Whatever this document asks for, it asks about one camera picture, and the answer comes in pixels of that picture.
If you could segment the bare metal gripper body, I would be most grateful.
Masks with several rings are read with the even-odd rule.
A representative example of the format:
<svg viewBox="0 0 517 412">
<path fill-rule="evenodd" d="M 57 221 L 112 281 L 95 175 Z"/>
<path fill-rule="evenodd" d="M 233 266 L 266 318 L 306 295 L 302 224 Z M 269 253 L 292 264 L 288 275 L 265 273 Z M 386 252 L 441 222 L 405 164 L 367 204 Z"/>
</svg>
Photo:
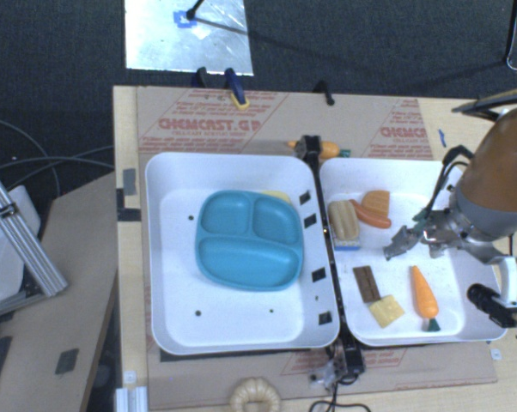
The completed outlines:
<svg viewBox="0 0 517 412">
<path fill-rule="evenodd" d="M 464 251 L 482 264 L 495 264 L 506 257 L 494 246 L 493 237 L 479 231 L 457 210 L 432 210 L 420 216 L 422 219 L 416 218 L 416 230 L 419 242 L 428 248 L 430 244 L 447 243 L 453 246 L 450 250 Z"/>
</svg>

